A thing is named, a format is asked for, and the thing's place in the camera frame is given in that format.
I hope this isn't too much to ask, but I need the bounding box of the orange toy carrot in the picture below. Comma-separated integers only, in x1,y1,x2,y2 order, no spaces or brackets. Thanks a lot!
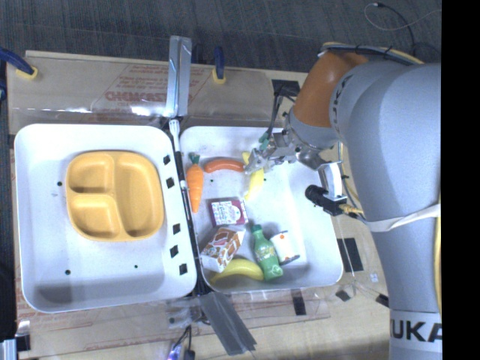
185,152,205,214

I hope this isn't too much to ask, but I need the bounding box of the yellow banana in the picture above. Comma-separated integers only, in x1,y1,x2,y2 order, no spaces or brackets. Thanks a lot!
209,257,266,287
241,151,266,203

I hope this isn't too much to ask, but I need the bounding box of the purple carton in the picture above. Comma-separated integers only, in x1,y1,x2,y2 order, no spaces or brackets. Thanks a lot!
208,197,250,229

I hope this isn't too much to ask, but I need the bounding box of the white can orange print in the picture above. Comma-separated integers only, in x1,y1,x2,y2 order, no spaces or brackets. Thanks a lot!
269,229,302,266

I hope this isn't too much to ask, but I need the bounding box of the black cylinder on white bracket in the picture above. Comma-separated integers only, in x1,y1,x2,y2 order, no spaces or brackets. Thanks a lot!
304,161,350,218

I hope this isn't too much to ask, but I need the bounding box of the white plastic tray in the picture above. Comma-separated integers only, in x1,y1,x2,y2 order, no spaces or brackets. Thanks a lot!
178,125,344,295
13,122,199,314

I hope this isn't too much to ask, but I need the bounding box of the green plastic bottle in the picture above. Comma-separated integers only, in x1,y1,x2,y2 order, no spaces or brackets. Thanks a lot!
250,223,285,282

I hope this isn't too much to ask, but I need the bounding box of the orange divided plate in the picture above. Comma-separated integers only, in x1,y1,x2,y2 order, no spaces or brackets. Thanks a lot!
64,149,166,243

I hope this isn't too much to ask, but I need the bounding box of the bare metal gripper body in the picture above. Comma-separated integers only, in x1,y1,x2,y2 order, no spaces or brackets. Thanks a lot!
261,130,328,171

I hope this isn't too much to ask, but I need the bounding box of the brown cardboard board red print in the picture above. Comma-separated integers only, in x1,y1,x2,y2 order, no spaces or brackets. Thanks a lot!
5,49,392,360

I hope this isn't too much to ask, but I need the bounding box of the orange and white carton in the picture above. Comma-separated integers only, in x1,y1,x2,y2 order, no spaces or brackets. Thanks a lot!
199,226,247,275

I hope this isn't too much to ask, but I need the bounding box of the orange toy sausage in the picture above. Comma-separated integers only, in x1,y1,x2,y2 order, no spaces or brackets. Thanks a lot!
202,157,246,175

